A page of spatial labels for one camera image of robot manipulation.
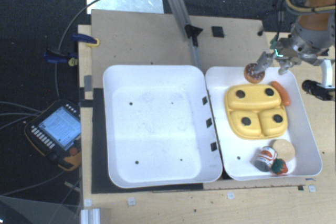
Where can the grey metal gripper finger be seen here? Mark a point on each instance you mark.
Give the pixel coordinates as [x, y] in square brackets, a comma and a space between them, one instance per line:
[263, 63]
[285, 66]

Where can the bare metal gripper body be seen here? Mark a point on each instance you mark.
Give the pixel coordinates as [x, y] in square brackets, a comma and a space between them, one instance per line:
[302, 51]

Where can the brown sprinkled doughnut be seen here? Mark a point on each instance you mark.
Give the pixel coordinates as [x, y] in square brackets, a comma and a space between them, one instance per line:
[250, 78]

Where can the orange sausage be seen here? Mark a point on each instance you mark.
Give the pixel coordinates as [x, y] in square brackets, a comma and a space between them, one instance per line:
[283, 93]

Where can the yellow divided plate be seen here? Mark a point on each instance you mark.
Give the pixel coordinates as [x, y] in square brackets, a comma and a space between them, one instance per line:
[254, 112]

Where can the beige round biscuit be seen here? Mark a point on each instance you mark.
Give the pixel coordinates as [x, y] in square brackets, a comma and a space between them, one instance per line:
[284, 149]

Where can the red and white can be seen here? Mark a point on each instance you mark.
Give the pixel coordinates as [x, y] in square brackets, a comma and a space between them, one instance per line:
[265, 158]

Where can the white plastic tray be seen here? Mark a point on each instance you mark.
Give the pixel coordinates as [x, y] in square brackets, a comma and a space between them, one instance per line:
[241, 160]
[157, 126]

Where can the red strawberry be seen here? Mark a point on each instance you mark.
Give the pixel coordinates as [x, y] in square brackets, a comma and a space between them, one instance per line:
[280, 167]

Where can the brown cardboard board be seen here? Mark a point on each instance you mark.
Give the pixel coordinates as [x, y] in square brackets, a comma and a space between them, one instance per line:
[147, 39]

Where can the black cylinder on white bracket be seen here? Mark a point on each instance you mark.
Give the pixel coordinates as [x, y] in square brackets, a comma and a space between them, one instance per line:
[319, 89]

